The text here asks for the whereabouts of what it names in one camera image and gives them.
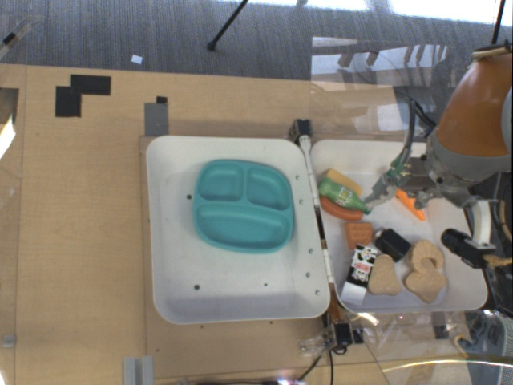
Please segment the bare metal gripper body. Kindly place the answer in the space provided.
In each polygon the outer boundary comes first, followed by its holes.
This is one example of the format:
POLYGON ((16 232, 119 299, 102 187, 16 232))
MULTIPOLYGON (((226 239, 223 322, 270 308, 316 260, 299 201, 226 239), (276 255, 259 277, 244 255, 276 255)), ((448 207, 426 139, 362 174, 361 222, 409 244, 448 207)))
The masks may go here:
POLYGON ((457 207, 464 207, 470 200, 469 186, 428 156, 411 157, 397 182, 398 189, 413 200, 417 193, 428 192, 435 194, 435 199, 445 199, 457 207))

